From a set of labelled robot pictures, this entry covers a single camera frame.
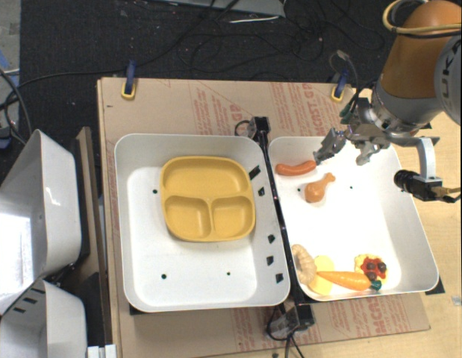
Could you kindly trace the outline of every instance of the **robotic arm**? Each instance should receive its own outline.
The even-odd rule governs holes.
[[[403,4],[420,6],[396,27],[396,11]],[[445,112],[461,125],[461,7],[442,0],[397,0],[384,12],[384,24],[398,36],[372,89],[371,101],[353,99],[340,113],[346,130],[332,128],[313,153],[315,161],[333,157],[349,140],[360,150],[359,166],[391,143],[416,147],[420,173],[401,170],[395,184],[423,201],[455,202],[436,175],[434,145],[438,137],[415,137],[421,128]]]

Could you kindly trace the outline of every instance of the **toy carrot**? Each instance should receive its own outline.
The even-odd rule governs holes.
[[[308,160],[307,162],[303,162],[297,166],[290,166],[288,164],[279,163],[275,166],[275,172],[279,175],[285,176],[297,176],[307,174],[308,172],[314,170],[317,167],[317,163],[315,160]]]
[[[355,271],[318,271],[317,274],[332,283],[351,290],[374,289],[378,291],[381,288],[380,280],[370,281],[365,274]]]

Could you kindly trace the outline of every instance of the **yellow plate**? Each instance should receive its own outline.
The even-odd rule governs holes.
[[[247,171],[224,157],[177,157],[160,174],[161,204],[169,231],[193,242],[240,239],[255,226]]]

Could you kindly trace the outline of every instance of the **cardboard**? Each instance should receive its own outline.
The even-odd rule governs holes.
[[[232,135],[239,122],[253,116],[269,117],[271,138],[324,136],[331,126],[342,128],[338,113],[353,91],[346,89],[342,103],[336,104],[329,98],[330,84],[139,79],[136,96],[128,101],[120,95],[123,82],[122,78],[102,78],[97,86],[110,311],[118,357],[191,358],[220,354],[238,357],[240,353],[242,357],[269,357],[269,349],[282,348],[282,343],[264,333],[272,309],[130,313],[122,285],[114,146],[122,136],[132,133]],[[456,158],[456,163],[443,166],[448,170],[447,175],[451,175],[448,186],[457,186],[458,129],[445,120],[438,128],[446,132],[443,160]],[[399,150],[400,155],[404,168],[418,170],[416,151]],[[439,171],[446,175],[446,170]],[[452,208],[442,203],[423,204],[427,203],[417,207],[425,230],[434,233],[429,241],[434,253],[437,251],[435,258],[440,275],[450,292],[313,304],[316,324],[296,334],[296,342],[304,354],[305,351],[312,357],[314,351],[321,351],[321,357],[365,354],[370,357],[457,357],[460,354],[461,307],[453,306],[450,299],[451,295],[461,296],[458,280],[461,278],[458,208],[461,211],[461,207],[460,204]],[[364,207],[361,214],[355,214],[357,220],[358,216],[364,216]],[[446,232],[444,240],[440,232]],[[457,258],[448,259],[448,253]]]

